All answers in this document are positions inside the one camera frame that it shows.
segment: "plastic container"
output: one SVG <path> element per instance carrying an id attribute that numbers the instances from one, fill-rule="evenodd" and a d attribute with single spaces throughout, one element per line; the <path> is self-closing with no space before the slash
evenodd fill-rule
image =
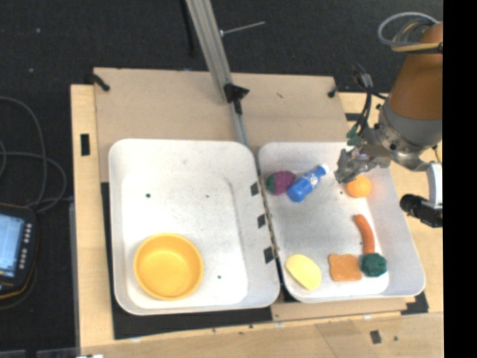
<path id="1" fill-rule="evenodd" d="M 297 179 L 287 190 L 287 195 L 291 201 L 296 203 L 303 201 L 320 183 L 322 176 L 326 175 L 329 168 L 326 164 L 319 165 L 316 169 L 308 171 Z"/>

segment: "white tray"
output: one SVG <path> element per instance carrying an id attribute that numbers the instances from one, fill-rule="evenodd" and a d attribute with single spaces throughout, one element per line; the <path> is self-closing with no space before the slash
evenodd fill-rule
<path id="1" fill-rule="evenodd" d="M 318 187 L 300 203 L 284 193 L 266 192 L 285 286 L 297 300 L 306 303 L 343 299 L 412 296 L 423 290 L 425 277 L 413 239 L 399 207 L 391 173 L 376 168 L 367 173 L 373 190 L 366 198 L 352 198 L 333 171 L 344 142 L 275 142 L 259 150 L 261 176 L 289 170 L 300 175 L 325 163 L 330 171 Z M 376 252 L 388 261 L 388 271 L 379 277 L 353 282 L 335 282 L 329 274 L 330 254 L 362 255 L 361 234 L 353 215 L 362 213 L 376 235 Z M 305 254 L 322 272 L 322 283 L 313 291 L 304 289 L 285 269 L 292 254 Z"/>
<path id="2" fill-rule="evenodd" d="M 279 294 L 265 258 L 271 235 L 256 163 L 237 142 L 123 139 L 110 149 L 116 299 L 136 315 L 266 307 Z M 204 261 L 196 292 L 177 301 L 145 293 L 133 273 L 139 244 L 156 233 L 190 239 Z"/>

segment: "device screen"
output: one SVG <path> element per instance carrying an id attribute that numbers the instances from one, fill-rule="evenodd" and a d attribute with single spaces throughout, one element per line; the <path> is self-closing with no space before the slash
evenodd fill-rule
<path id="1" fill-rule="evenodd" d="M 24 226 L 23 219 L 0 214 L 0 272 L 4 276 L 15 277 Z"/>

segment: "handheld device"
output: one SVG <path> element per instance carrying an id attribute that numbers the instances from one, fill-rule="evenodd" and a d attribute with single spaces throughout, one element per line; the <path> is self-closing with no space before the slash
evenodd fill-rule
<path id="1" fill-rule="evenodd" d="M 37 255 L 36 216 L 28 207 L 0 204 L 0 300 L 28 286 Z"/>

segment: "yellow bowl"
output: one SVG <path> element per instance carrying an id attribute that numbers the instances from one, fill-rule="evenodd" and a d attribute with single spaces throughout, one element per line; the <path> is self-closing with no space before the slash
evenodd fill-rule
<path id="1" fill-rule="evenodd" d="M 149 295 L 160 300 L 178 300 L 199 287 L 203 260 L 190 240 L 174 233 L 161 233 L 138 247 L 134 274 Z"/>

